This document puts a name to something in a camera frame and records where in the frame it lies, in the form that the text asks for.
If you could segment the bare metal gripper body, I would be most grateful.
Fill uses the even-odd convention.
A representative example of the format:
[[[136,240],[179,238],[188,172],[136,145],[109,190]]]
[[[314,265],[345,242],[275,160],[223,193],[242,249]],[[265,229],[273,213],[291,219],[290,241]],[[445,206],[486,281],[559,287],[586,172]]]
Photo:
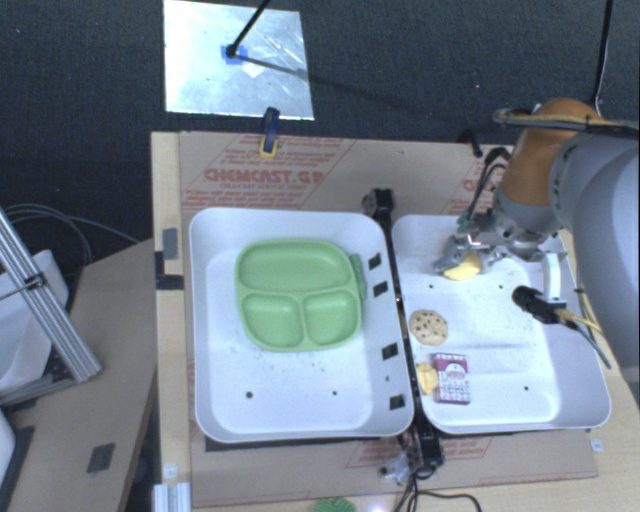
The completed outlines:
[[[474,219],[464,231],[455,236],[464,237],[468,242],[468,251],[478,252],[482,249],[499,248],[503,259],[516,257],[524,262],[539,262],[544,257],[541,244],[546,235],[532,233],[512,221],[499,219]]]

